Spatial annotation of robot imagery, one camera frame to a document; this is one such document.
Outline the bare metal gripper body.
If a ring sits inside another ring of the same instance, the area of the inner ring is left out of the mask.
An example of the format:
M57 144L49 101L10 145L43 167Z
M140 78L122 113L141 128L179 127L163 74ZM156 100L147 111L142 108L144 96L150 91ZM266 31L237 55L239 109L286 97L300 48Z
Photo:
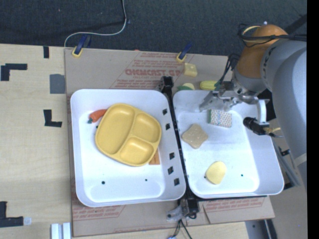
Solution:
M227 102L256 104L258 97L256 92L244 88L234 81L224 81L213 91L214 96Z

